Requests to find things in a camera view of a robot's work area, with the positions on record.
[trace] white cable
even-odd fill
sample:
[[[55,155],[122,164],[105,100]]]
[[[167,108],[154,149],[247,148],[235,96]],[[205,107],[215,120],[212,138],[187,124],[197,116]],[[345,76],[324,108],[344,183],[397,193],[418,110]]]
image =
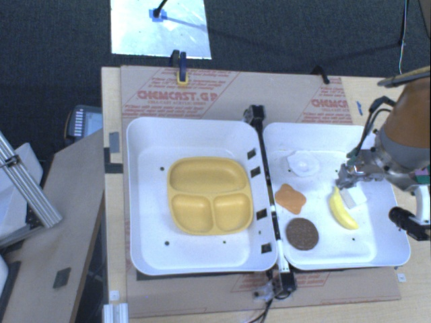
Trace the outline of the white cable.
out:
[[[405,31],[407,29],[407,0],[404,0],[404,30],[403,30],[403,35],[401,38],[401,50],[399,53],[399,63],[398,63],[398,70],[399,70],[399,74],[403,74],[402,71],[402,66],[403,66],[403,55],[404,55],[404,41],[405,41]]]

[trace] blue tape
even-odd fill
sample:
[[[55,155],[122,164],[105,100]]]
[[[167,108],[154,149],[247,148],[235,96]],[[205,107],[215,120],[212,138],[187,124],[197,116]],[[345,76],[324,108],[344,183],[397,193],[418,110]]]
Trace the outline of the blue tape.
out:
[[[363,113],[362,113],[362,105],[361,105],[361,103],[359,103],[358,101],[356,101],[356,105],[358,106],[358,111],[359,111],[359,115],[363,115]]]
[[[152,20],[153,22],[160,23],[160,22],[163,22],[164,20],[167,20],[167,19],[168,19],[168,14],[166,13],[166,11],[165,11],[164,9],[162,9],[162,10],[160,11],[159,18],[155,18],[155,17],[154,17],[154,11],[155,11],[155,10],[156,10],[156,8],[153,8],[153,9],[150,9],[150,10],[149,10],[150,18],[151,18],[151,20]]]

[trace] cardboard sheet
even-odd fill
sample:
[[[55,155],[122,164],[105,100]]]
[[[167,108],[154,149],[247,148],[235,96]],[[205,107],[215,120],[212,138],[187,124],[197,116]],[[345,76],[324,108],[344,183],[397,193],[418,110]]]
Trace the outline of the cardboard sheet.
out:
[[[341,78],[233,71],[189,70],[188,86],[176,83],[176,69],[122,67],[123,157],[127,262],[127,303],[131,318],[255,310],[253,291],[265,273],[147,277],[130,261],[129,198],[125,131],[140,116],[241,120],[252,104],[265,106],[270,122],[352,124]],[[298,289],[276,308],[400,299],[392,268],[297,274]]]

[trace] black clip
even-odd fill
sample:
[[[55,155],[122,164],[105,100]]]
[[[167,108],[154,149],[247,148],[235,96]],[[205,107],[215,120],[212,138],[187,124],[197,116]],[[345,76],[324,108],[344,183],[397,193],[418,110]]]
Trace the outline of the black clip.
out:
[[[187,85],[189,83],[189,76],[187,74],[187,55],[186,52],[174,50],[170,55],[169,65],[171,67],[179,68],[176,74],[176,82],[179,85]]]

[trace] wooden table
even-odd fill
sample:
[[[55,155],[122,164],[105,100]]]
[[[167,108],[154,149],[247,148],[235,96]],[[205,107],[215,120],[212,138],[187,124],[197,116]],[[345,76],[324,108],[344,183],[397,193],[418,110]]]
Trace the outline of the wooden table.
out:
[[[75,322],[100,227],[103,175],[102,131],[55,154],[44,193],[63,220],[4,256],[21,265],[2,322]],[[59,272],[67,276],[54,288]]]
[[[385,89],[377,87],[377,78],[342,77],[344,92],[354,124],[364,125],[367,109],[377,97],[388,96],[394,100],[401,88]],[[104,147],[109,147],[111,131],[121,130],[121,71],[119,68],[103,68],[102,101],[104,107]],[[357,102],[364,111],[358,112]],[[110,154],[110,162],[123,162],[121,138],[120,150]],[[108,289],[118,291],[117,298],[111,297],[110,303],[126,302],[127,283],[125,269],[125,226],[122,174],[107,174],[106,189],[106,230],[108,247]],[[395,190],[401,207],[415,209],[416,202],[409,194]],[[429,242],[411,242],[411,259],[398,268],[396,273],[405,275],[406,282],[399,284],[402,300],[372,303],[354,303],[331,306],[273,309],[269,311],[266,322],[420,322],[431,314],[431,259]],[[223,312],[214,314],[193,314],[165,316],[156,318],[131,319],[130,322],[248,322],[259,311]]]

